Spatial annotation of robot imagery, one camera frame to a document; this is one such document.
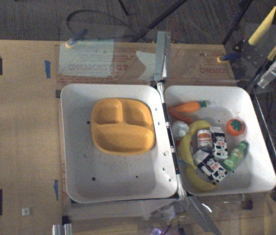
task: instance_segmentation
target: red tomato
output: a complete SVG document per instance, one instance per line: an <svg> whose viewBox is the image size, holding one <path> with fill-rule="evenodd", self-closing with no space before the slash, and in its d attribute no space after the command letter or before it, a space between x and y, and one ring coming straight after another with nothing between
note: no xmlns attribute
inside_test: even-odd
<svg viewBox="0 0 276 235"><path fill-rule="evenodd" d="M239 136L245 131L245 123L233 118L227 122L226 129L232 136Z"/></svg>

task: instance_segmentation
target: green bottle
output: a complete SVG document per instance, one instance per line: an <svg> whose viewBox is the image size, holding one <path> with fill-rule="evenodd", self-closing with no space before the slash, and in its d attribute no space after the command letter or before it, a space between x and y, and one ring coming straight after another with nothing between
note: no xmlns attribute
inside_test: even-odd
<svg viewBox="0 0 276 235"><path fill-rule="evenodd" d="M242 141L239 143L238 147L234 148L231 151L230 156L223 162L223 167L227 171L233 171L240 162L240 160L242 160L245 157L245 152L248 145L249 144L247 142Z"/></svg>

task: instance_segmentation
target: can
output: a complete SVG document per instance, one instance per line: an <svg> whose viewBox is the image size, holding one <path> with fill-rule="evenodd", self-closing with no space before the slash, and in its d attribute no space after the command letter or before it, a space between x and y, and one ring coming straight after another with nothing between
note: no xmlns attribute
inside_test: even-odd
<svg viewBox="0 0 276 235"><path fill-rule="evenodd" d="M212 133L209 130L199 130L197 132L198 149L202 151L212 151Z"/></svg>

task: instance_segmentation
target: orange carrot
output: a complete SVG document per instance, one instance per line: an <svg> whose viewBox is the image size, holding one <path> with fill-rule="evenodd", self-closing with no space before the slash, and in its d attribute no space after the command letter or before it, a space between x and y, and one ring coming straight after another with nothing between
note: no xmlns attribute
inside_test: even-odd
<svg viewBox="0 0 276 235"><path fill-rule="evenodd" d="M183 121L185 122L186 124L192 124L193 123L193 119L192 117L188 117L188 116L185 116L184 114L182 113L179 113L177 112L174 107L168 107L168 113L170 114L170 116L176 120L179 120L179 121Z"/></svg>
<svg viewBox="0 0 276 235"><path fill-rule="evenodd" d="M188 102L185 104L180 104L174 107L174 110L180 113L192 113L200 109L201 104L197 101Z"/></svg>

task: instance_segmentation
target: yellow banana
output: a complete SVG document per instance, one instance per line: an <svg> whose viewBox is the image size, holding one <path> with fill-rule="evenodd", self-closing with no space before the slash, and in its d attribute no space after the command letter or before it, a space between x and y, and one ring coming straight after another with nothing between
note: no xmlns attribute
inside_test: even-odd
<svg viewBox="0 0 276 235"><path fill-rule="evenodd" d="M190 165L194 170L197 168L197 166L193 162L193 158L192 158L193 150L190 147L192 136L195 133L197 133L199 130L209 128L210 126L211 125L207 121L204 121L204 120L195 121L191 125L189 125L189 132L185 136L183 136L181 140L181 143L179 146L181 158L185 163Z"/></svg>
<svg viewBox="0 0 276 235"><path fill-rule="evenodd" d="M212 191L216 188L219 188L218 185L211 184L211 183L201 179L196 174L195 170L190 166L187 166L187 168L186 168L186 177L193 184L193 186L196 189L198 189L199 191L208 192L208 191Z"/></svg>

